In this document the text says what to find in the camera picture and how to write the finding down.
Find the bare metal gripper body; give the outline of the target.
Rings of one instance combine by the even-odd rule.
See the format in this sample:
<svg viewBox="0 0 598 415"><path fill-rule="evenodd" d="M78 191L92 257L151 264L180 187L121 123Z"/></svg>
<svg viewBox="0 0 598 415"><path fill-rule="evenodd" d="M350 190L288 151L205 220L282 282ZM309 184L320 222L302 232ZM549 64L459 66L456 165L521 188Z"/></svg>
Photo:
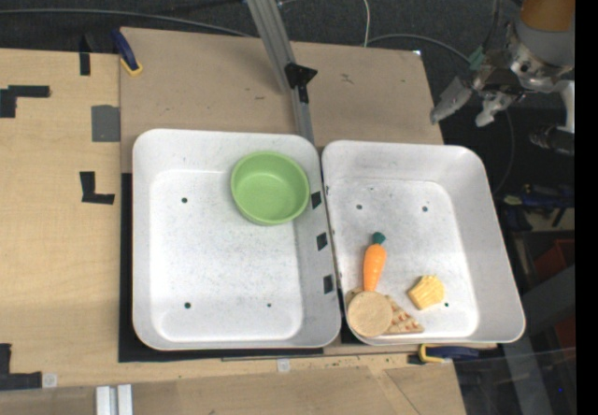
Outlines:
<svg viewBox="0 0 598 415"><path fill-rule="evenodd" d="M484 54L472 75L472 86L486 93L554 93L562 78L572 70L570 64L545 62L513 40Z"/></svg>

